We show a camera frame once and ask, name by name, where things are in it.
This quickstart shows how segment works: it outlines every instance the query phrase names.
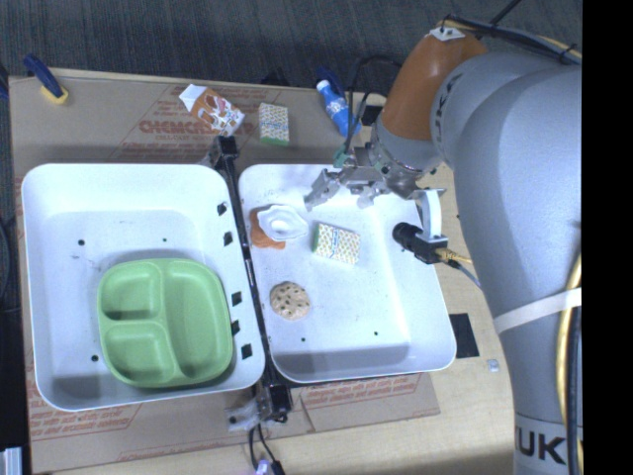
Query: cardboard box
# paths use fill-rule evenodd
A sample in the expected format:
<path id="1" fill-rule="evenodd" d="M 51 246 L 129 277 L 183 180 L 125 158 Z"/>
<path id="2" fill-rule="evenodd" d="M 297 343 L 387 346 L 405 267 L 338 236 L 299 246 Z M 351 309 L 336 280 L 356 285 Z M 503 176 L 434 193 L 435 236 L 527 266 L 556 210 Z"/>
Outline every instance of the cardboard box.
<path id="1" fill-rule="evenodd" d="M 151 458 L 246 443 L 246 431 L 228 431 L 225 409 L 243 405 L 248 390 L 67 413 L 47 404 L 34 375 L 29 288 L 22 232 L 20 185 L 33 167 L 49 162 L 195 163 L 205 159 L 214 134 L 189 114 L 178 96 L 187 82 L 98 76 L 63 76 L 70 92 L 60 108 L 39 91 L 36 79 L 12 80 L 13 150 L 28 366 L 29 420 L 35 473 Z M 235 132 L 239 170 L 258 161 L 327 163 L 340 145 L 329 131 L 318 94 L 287 88 L 220 85 L 215 89 L 240 107 Z M 297 122 L 295 146 L 266 146 L 251 136 L 262 102 L 282 103 Z M 318 140 L 310 139 L 319 128 Z M 337 382 L 294 389 L 295 408 L 271 437 L 288 437 L 439 414 L 427 374 Z"/>

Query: blue bottle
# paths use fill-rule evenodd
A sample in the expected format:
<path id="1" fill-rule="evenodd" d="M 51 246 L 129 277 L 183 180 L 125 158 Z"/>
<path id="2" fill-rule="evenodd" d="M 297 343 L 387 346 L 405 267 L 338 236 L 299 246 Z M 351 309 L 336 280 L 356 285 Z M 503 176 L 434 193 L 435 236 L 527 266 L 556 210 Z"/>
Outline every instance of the blue bottle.
<path id="1" fill-rule="evenodd" d="M 347 107 L 347 102 L 343 97 L 334 93 L 329 85 L 329 81 L 321 81 L 316 86 L 316 90 L 318 90 L 318 93 L 320 93 L 325 100 L 325 111 L 336 123 L 340 134 L 344 138 L 347 138 L 347 128 L 349 126 L 349 108 Z M 358 122 L 354 129 L 354 136 L 360 132 L 361 127 L 362 125 Z"/>

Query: blue clamp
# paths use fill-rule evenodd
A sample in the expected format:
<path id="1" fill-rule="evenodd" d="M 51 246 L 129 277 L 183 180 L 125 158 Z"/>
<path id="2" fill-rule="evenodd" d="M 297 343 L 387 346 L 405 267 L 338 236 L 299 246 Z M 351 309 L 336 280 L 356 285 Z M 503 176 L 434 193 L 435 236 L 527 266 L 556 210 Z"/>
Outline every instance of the blue clamp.
<path id="1" fill-rule="evenodd" d="M 55 104 L 63 104 L 68 98 L 68 91 L 61 86 L 48 67 L 31 52 L 24 57 L 25 67 L 42 83 L 42 93 Z"/>

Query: green divided plate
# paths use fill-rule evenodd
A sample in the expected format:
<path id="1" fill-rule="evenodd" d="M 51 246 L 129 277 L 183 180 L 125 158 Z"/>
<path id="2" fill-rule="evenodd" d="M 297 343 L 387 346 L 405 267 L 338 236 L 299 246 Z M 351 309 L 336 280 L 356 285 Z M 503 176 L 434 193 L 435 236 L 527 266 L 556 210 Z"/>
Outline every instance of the green divided plate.
<path id="1" fill-rule="evenodd" d="M 233 342 L 222 282 L 194 260 L 118 264 L 99 284 L 99 333 L 112 373 L 137 387 L 206 382 L 230 365 Z"/>

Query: cookie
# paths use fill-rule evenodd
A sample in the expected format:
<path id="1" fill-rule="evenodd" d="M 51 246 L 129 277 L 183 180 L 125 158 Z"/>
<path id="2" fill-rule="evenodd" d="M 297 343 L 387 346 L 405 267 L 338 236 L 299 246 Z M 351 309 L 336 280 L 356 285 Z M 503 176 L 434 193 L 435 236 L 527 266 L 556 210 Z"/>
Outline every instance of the cookie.
<path id="1" fill-rule="evenodd" d="M 285 281 L 270 291 L 270 306 L 286 320 L 297 321 L 310 311 L 310 298 L 306 290 L 296 283 Z"/>

